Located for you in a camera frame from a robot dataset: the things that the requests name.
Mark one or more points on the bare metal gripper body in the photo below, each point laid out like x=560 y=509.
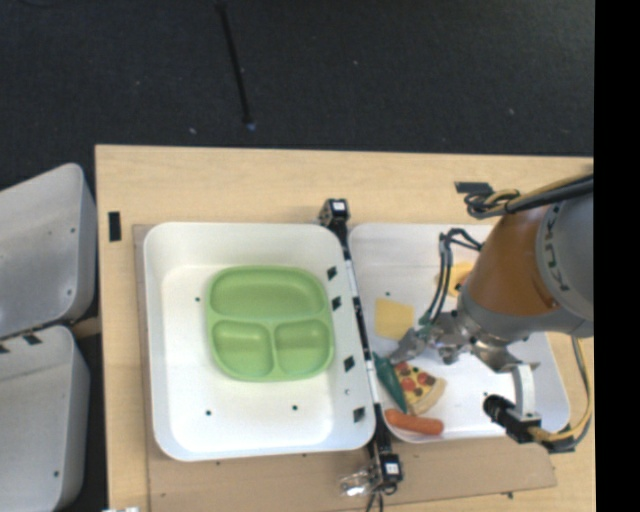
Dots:
x=452 y=334

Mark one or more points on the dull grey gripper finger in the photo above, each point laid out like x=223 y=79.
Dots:
x=407 y=346
x=449 y=355

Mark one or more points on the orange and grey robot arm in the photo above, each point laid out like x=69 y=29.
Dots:
x=520 y=265

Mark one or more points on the yellow cheese slice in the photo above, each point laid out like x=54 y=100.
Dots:
x=392 y=320

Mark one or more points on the green toy pepper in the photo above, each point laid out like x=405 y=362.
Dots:
x=390 y=380

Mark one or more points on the toy pizza slice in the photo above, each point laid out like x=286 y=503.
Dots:
x=422 y=392

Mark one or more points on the yellow toy food piece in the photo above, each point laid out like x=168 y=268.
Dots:
x=461 y=277

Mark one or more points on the thin black and white rod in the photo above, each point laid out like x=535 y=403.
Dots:
x=356 y=295

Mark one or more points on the orange toy sausage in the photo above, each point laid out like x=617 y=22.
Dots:
x=415 y=424

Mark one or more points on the white plastic tray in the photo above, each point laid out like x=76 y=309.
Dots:
x=250 y=425
x=400 y=260

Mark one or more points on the green divided plate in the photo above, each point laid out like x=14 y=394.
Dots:
x=267 y=320

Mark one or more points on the black cylinder on white bracket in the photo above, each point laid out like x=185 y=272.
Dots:
x=523 y=395

